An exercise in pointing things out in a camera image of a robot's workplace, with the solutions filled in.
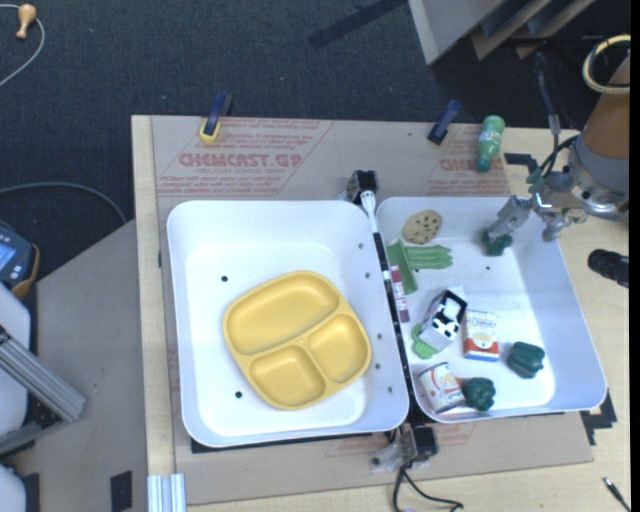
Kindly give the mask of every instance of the green pepper toy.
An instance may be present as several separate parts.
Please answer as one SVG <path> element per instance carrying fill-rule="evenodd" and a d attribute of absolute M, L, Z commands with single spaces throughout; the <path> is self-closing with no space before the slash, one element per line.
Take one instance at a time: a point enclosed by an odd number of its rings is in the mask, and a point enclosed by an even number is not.
<path fill-rule="evenodd" d="M 485 377 L 474 377 L 462 386 L 466 405 L 479 411 L 488 411 L 493 406 L 496 388 L 493 381 Z"/>
<path fill-rule="evenodd" d="M 532 379 L 539 370 L 544 368 L 542 364 L 544 356 L 545 352 L 541 347 L 516 341 L 509 352 L 507 366 L 520 377 Z"/>

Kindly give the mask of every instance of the yellow bowl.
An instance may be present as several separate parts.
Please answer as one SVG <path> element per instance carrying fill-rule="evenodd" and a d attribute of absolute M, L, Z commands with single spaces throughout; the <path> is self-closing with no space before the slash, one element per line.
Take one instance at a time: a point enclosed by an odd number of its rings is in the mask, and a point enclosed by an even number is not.
<path fill-rule="evenodd" d="M 320 274 L 297 271 L 236 299 L 223 319 L 235 361 L 260 396 L 296 410 L 360 377 L 371 345 L 358 317 Z"/>

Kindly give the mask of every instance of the white tray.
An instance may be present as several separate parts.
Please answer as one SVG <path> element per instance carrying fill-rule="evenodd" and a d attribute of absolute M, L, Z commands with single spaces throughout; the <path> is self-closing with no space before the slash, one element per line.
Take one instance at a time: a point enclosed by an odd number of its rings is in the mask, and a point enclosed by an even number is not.
<path fill-rule="evenodd" d="M 409 399 L 370 224 L 343 201 L 188 201 L 169 215 L 182 415 L 206 446 L 387 431 Z M 222 334 L 231 302 L 310 270 L 343 294 L 369 336 L 365 374 L 330 398 L 283 411 L 253 390 Z"/>
<path fill-rule="evenodd" d="M 410 322 L 402 324 L 406 353 L 422 410 L 433 419 L 469 420 L 588 410 L 606 395 L 606 383 L 584 316 L 556 241 L 542 240 L 543 224 L 531 218 L 513 234 L 513 245 L 498 257 L 486 256 L 480 239 L 497 219 L 506 198 L 394 197 L 377 210 L 385 246 L 401 238 L 405 221 L 422 210 L 443 219 L 437 237 L 425 244 L 451 249 L 453 265 L 415 273 L 418 290 L 407 296 Z M 462 286 L 468 307 L 498 315 L 498 362 L 463 357 L 462 337 L 428 360 L 413 352 L 411 329 L 422 320 L 431 300 L 444 289 Z M 512 343 L 524 341 L 546 351 L 544 368 L 533 379 L 510 370 L 506 355 Z M 456 407 L 438 414 L 416 378 L 421 370 L 448 361 L 460 379 L 493 380 L 495 405 L 487 412 Z"/>

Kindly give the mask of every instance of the white cable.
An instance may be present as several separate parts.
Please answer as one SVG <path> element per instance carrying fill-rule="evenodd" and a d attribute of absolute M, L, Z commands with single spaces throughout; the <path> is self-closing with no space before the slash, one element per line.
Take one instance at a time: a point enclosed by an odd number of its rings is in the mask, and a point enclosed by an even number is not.
<path fill-rule="evenodd" d="M 18 5 L 13 5 L 13 4 L 0 4 L 0 8 L 3 7 L 7 7 L 7 8 L 12 8 L 12 9 L 19 9 L 20 6 Z M 3 78 L 0 81 L 0 87 L 2 87 L 4 84 L 6 84 L 9 80 L 11 80 L 12 78 L 14 78 L 15 76 L 17 76 L 18 74 L 20 74 L 22 71 L 24 71 L 24 69 L 31 64 L 35 58 L 40 55 L 40 52 L 42 51 L 42 47 L 44 46 L 44 39 L 45 39 L 45 35 L 44 35 L 44 25 L 42 24 L 42 22 L 40 21 L 39 18 L 35 19 L 36 23 L 38 24 L 38 26 L 40 27 L 40 32 L 42 33 L 42 38 L 40 39 L 40 45 L 38 46 L 38 49 L 34 52 L 34 54 L 31 56 L 31 58 L 25 62 L 22 66 L 20 66 L 18 69 L 16 69 L 13 73 L 11 73 L 8 77 Z"/>
<path fill-rule="evenodd" d="M 609 48 L 610 46 L 618 43 L 626 43 L 631 44 L 631 36 L 627 34 L 610 37 L 609 39 L 605 39 L 601 43 L 597 44 L 591 53 L 584 60 L 584 64 L 582 65 L 582 77 L 584 81 L 587 83 L 590 89 L 593 89 L 596 92 L 600 92 L 602 94 L 630 94 L 631 85 L 627 85 L 624 87 L 616 86 L 615 84 L 600 84 L 596 82 L 591 76 L 591 68 L 593 66 L 593 62 L 596 57 L 600 55 L 604 50 Z"/>

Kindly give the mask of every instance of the green bottle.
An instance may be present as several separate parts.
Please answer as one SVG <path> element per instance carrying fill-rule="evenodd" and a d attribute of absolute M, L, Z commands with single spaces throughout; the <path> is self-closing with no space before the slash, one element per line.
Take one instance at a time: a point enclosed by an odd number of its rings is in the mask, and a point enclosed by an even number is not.
<path fill-rule="evenodd" d="M 491 159 L 500 151 L 504 119 L 500 116 L 487 116 L 482 121 L 482 132 L 478 137 L 478 172 L 489 172 Z"/>

